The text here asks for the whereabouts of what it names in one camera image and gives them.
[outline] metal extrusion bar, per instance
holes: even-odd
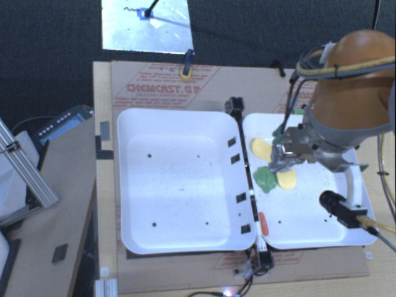
[[[0,150],[6,150],[7,159],[26,182],[41,206],[51,207],[59,200],[59,197],[47,185],[40,172],[20,147],[9,149],[13,144],[15,144],[15,138],[0,118]]]

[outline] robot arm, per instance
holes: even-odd
[[[303,123],[281,127],[272,146],[273,173],[304,161],[345,171],[343,153],[395,129],[395,40],[378,31],[353,32],[334,46],[325,67],[316,69],[310,56],[321,53],[309,51],[297,65],[299,76],[319,81]]]

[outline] plastic tray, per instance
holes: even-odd
[[[255,238],[235,120],[129,109],[118,118],[121,236],[137,254],[234,251]]]
[[[246,116],[243,122],[248,149],[251,174],[267,162],[256,157],[251,149],[251,140],[259,137],[272,143],[272,132],[283,121],[280,114],[254,113]],[[288,126],[297,126],[302,116],[290,116]],[[355,151],[345,153],[344,158],[357,163]],[[261,191],[253,177],[257,209],[265,215],[269,234],[265,241],[277,249],[300,249],[326,246],[368,245],[375,237],[366,231],[348,229],[337,218],[327,213],[320,205],[319,196],[325,190],[332,190],[347,196],[346,176],[332,173],[321,164],[303,163],[295,166],[297,185],[292,190],[276,187],[268,194]],[[368,208],[368,216],[374,218],[372,208],[363,184],[362,204]]]

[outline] black carpet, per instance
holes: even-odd
[[[396,0],[381,0],[377,29],[395,37]],[[195,63],[293,67],[305,49],[371,28],[375,0],[188,0]],[[93,105],[92,62],[180,62],[182,56],[105,51],[101,0],[0,0],[0,118]],[[34,131],[34,124],[22,129]]]

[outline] white container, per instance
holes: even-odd
[[[268,143],[282,122],[276,114],[244,120],[251,174],[266,162],[252,154],[251,139]],[[291,116],[297,125],[301,116]],[[129,109],[118,118],[121,236],[137,254],[237,251],[252,246],[256,229],[236,121],[226,113]],[[347,156],[356,163],[354,151]],[[366,245],[375,237],[347,229],[319,203],[324,190],[346,195],[344,174],[319,163],[295,166],[293,190],[264,194],[254,182],[264,239],[278,249]],[[373,217],[367,192],[363,205]]]
[[[253,244],[248,182],[231,116],[130,109],[118,118],[118,143],[121,236],[130,251],[234,251]],[[239,161],[232,163],[233,157]]]

